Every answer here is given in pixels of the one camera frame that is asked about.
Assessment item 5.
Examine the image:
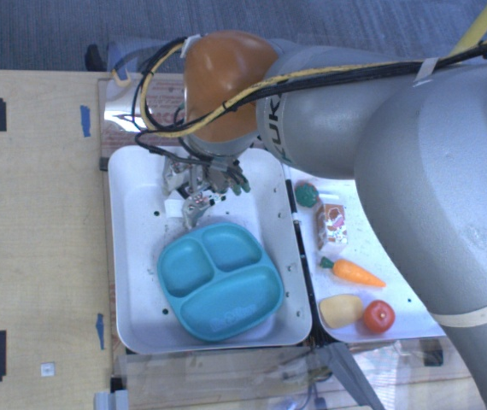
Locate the green broccoli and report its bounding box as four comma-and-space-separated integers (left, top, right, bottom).
294, 180, 320, 209

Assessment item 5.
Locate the red tomato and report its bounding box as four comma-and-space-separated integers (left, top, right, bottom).
362, 299, 396, 334

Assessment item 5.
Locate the white plastic tray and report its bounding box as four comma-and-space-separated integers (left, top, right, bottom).
107, 144, 314, 355
284, 164, 448, 344

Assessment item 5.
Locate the yellow potato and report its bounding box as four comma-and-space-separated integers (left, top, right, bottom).
319, 294, 365, 331

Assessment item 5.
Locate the orange carrot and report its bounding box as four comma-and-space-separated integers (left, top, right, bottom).
319, 256, 387, 290

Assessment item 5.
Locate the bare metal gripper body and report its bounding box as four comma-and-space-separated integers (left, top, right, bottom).
161, 153, 244, 201

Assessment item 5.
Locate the brown and white carton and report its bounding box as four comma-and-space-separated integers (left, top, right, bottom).
314, 202, 349, 252

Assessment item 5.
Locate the blue divided plate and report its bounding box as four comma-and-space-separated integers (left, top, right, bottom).
156, 222, 285, 343

